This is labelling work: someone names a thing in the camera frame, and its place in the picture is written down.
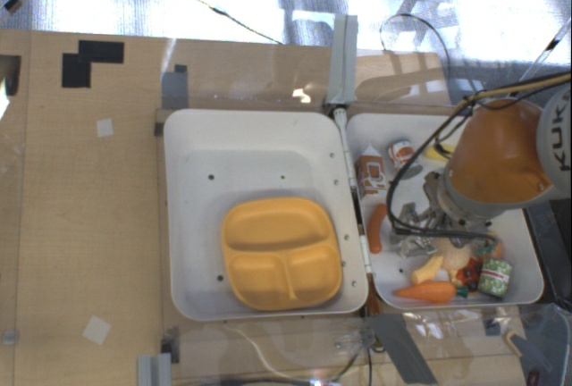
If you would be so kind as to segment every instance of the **metal bracket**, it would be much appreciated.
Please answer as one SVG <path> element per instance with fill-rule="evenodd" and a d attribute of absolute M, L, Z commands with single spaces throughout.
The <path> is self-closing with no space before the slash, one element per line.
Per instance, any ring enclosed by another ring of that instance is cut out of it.
<path fill-rule="evenodd" d="M 333 25 L 330 78 L 325 103 L 350 105 L 356 98 L 358 17 L 336 14 Z"/>
<path fill-rule="evenodd" d="M 172 386 L 171 355 L 139 356 L 137 360 L 138 386 Z"/>

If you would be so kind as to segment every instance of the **white tape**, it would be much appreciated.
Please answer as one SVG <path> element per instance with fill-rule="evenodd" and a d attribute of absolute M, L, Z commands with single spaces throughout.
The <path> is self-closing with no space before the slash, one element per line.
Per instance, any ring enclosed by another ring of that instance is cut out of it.
<path fill-rule="evenodd" d="M 106 323 L 103 319 L 100 319 L 97 316 L 91 316 L 91 319 L 89 319 L 89 323 L 84 329 L 82 335 L 86 339 L 97 343 L 97 345 L 103 345 L 110 329 L 110 323 Z"/>
<path fill-rule="evenodd" d="M 102 137 L 110 137 L 114 134 L 114 124 L 112 123 L 111 119 L 102 119 L 101 121 L 97 121 L 97 136 Z"/>

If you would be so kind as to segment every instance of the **yellow plate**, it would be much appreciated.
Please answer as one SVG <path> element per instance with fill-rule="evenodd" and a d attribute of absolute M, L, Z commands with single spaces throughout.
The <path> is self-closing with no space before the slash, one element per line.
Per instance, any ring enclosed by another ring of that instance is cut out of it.
<path fill-rule="evenodd" d="M 234 206 L 224 217 L 224 264 L 235 296 L 260 311 L 319 305 L 341 285 L 341 258 L 330 217 L 300 197 Z"/>

